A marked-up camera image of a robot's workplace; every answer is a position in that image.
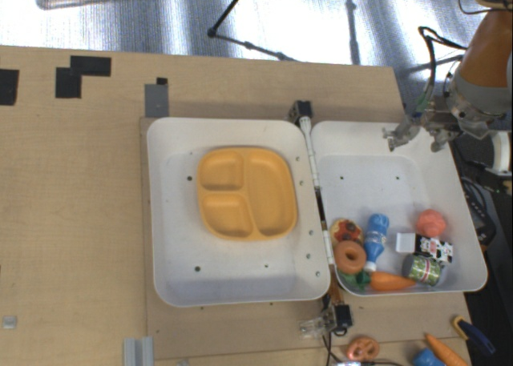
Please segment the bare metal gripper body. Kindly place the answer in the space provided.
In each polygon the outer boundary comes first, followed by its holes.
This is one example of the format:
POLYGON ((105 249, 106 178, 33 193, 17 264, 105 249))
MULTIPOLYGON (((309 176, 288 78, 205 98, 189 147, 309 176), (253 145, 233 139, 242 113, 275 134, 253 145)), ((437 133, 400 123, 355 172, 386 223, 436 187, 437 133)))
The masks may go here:
POLYGON ((456 139, 462 134, 483 139, 490 125, 503 117, 504 111, 481 110, 453 95, 434 95, 417 104, 418 122, 434 139, 456 139))

